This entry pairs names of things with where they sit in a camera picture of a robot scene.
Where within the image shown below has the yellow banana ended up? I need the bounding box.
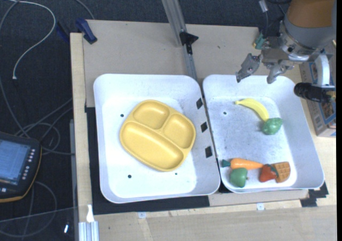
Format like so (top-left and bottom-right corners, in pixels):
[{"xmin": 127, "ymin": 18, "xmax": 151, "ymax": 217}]
[{"xmin": 235, "ymin": 98, "xmax": 270, "ymax": 122}]

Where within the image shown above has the white plastic tray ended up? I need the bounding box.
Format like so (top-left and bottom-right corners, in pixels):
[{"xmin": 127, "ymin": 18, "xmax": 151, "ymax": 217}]
[
  {"xmin": 202, "ymin": 74, "xmax": 325, "ymax": 194},
  {"xmin": 92, "ymin": 73, "xmax": 222, "ymax": 204}
]

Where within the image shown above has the green broccoli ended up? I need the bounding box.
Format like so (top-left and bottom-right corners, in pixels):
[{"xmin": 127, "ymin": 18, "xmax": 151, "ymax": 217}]
[{"xmin": 261, "ymin": 117, "xmax": 284, "ymax": 136}]

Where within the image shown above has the red strawberry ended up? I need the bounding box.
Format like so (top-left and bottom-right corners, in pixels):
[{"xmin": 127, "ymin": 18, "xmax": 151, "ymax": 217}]
[{"xmin": 258, "ymin": 164, "xmax": 279, "ymax": 183}]

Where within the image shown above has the black cylinder on white bracket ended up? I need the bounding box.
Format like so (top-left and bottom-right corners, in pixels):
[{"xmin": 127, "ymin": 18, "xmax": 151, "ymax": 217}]
[{"xmin": 293, "ymin": 54, "xmax": 337, "ymax": 103}]

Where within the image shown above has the orange carrot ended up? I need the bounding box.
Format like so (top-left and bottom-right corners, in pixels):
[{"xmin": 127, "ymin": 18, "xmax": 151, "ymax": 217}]
[{"xmin": 221, "ymin": 158, "xmax": 265, "ymax": 170}]

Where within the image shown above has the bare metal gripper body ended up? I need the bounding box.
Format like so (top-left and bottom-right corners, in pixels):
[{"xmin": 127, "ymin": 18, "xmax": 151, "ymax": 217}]
[{"xmin": 260, "ymin": 36, "xmax": 321, "ymax": 68}]

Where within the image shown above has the green bell pepper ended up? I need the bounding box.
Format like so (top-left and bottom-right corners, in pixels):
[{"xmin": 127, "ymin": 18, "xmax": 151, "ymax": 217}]
[{"xmin": 229, "ymin": 167, "xmax": 250, "ymax": 189}]

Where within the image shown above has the brown waffle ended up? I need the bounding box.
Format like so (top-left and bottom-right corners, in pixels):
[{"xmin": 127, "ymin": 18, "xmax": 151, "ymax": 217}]
[{"xmin": 270, "ymin": 161, "xmax": 291, "ymax": 184}]

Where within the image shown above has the brown cardboard board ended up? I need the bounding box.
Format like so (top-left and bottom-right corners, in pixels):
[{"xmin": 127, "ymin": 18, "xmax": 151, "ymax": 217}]
[{"xmin": 82, "ymin": 19, "xmax": 310, "ymax": 207}]

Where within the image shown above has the yellow divided plate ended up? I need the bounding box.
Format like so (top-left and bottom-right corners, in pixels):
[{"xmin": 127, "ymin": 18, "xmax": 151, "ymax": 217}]
[{"xmin": 119, "ymin": 99, "xmax": 197, "ymax": 173}]

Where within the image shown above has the blue and brown carton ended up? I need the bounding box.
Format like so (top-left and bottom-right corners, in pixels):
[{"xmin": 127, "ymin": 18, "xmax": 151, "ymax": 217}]
[{"xmin": 299, "ymin": 59, "xmax": 337, "ymax": 137}]

